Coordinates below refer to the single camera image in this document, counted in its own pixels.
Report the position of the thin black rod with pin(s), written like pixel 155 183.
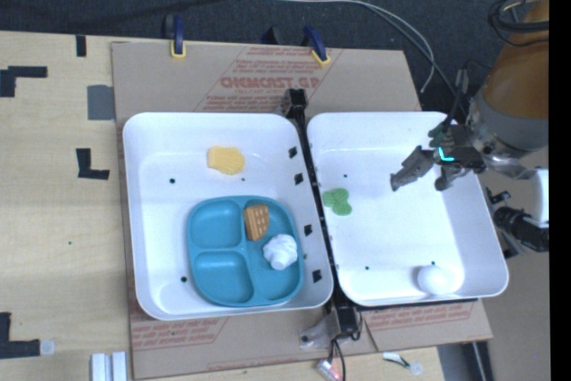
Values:
pixel 317 201

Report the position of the brown cardboard board red print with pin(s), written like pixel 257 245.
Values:
pixel 250 76

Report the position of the orange waffle biscuit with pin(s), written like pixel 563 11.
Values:
pixel 257 221

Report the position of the blue divided plate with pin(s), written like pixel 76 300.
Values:
pixel 223 254

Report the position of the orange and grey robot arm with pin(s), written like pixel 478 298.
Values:
pixel 519 93

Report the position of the white egg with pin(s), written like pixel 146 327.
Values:
pixel 434 279

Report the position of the white plastic tray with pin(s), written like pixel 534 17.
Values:
pixel 401 236
pixel 169 236

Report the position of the green leaf-shaped toy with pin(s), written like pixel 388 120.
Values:
pixel 338 201

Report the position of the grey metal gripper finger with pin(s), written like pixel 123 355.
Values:
pixel 448 178
pixel 408 171

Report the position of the white cauliflower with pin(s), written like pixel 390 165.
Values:
pixel 281 252

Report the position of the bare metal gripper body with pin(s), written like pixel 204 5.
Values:
pixel 468 154

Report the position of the yellow crinkled chip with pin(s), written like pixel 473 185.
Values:
pixel 225 159

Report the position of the black cylinder on white bracket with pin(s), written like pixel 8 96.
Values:
pixel 528 218

